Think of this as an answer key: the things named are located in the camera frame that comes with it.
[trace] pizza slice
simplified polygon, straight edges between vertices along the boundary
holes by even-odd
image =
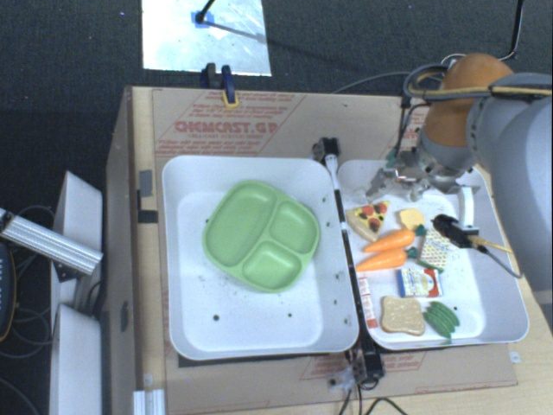
[[[347,224],[364,239],[376,241],[389,204],[389,201],[381,201],[380,203],[348,209],[346,211]]]

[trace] black floor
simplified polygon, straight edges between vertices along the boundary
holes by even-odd
[[[551,73],[552,2],[525,0],[518,58],[509,61],[515,71]],[[242,89],[329,93],[452,53],[504,56],[516,5],[517,0],[263,0],[273,76],[238,77],[236,83]],[[0,0],[0,10],[0,208],[54,208],[66,170],[102,189],[125,85],[199,85],[197,74],[143,70],[141,0]],[[354,91],[399,94],[400,83],[378,80]],[[47,267],[33,265],[22,276],[23,308],[49,306]],[[40,321],[21,323],[27,337],[41,338]],[[0,351],[32,348],[11,337]],[[0,358],[0,379],[23,391],[42,414],[48,412],[48,376],[48,346],[28,359]],[[31,413],[2,382],[0,412]]]

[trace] cardboard box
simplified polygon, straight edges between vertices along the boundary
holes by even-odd
[[[125,90],[107,166],[105,327],[112,413],[129,413],[132,392],[165,389],[170,414],[214,413],[341,401],[328,379],[343,353],[192,362],[168,338],[167,272],[160,178],[173,156],[309,157],[321,137],[337,137],[349,159],[382,159],[395,144],[399,99],[300,93]],[[420,111],[411,126],[423,121]],[[408,131],[405,144],[413,144]],[[384,355],[386,375],[372,397],[512,386],[506,345]]]

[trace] white tray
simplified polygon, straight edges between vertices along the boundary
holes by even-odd
[[[213,265],[201,235],[226,192],[259,180],[311,209],[321,239],[305,272],[281,293],[255,290]],[[319,354],[349,349],[359,333],[334,188],[312,160],[178,156],[162,173],[169,332],[192,360]]]
[[[357,208],[366,204],[363,194],[369,182],[385,162],[351,160],[340,167],[338,174],[342,189],[344,208]],[[490,241],[502,243],[501,233],[496,221],[486,183],[478,171],[465,174],[460,184],[479,186],[474,194],[474,225],[480,229],[480,235]],[[431,189],[420,201],[409,200],[409,190],[395,187],[390,193],[378,199],[390,201],[381,234],[399,229],[401,224],[397,213],[405,208],[417,208],[426,218],[426,227],[431,228],[431,220],[438,214],[459,217],[457,195],[443,195]],[[367,254],[362,248],[367,241],[355,232],[351,232],[353,259],[357,264]],[[510,265],[504,252],[493,250],[504,263]],[[444,346],[462,346],[494,342],[515,342],[528,331],[528,316],[520,295],[517,280],[505,272],[486,255],[472,249],[459,249],[453,246],[448,257],[448,267],[440,276],[443,296],[439,299],[455,311],[461,320],[461,326],[453,333],[451,342],[440,337],[427,326],[422,336],[391,334],[380,328],[382,316],[381,301],[385,296],[399,297],[397,270],[363,272],[358,279],[367,278],[374,316],[378,326],[369,328],[376,343],[390,350],[415,348],[441,348]],[[408,260],[405,267],[417,266],[415,260]],[[431,299],[418,298],[426,307]]]

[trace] carrot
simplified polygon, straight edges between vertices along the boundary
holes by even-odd
[[[362,261],[357,265],[355,270],[361,271],[377,271],[378,269],[391,269],[393,267],[400,267],[407,261],[407,252],[401,248],[390,249],[377,253],[376,255]]]
[[[410,245],[413,241],[415,241],[415,233],[404,228],[377,239],[374,243],[366,246],[363,252],[382,252],[389,249],[398,249]]]

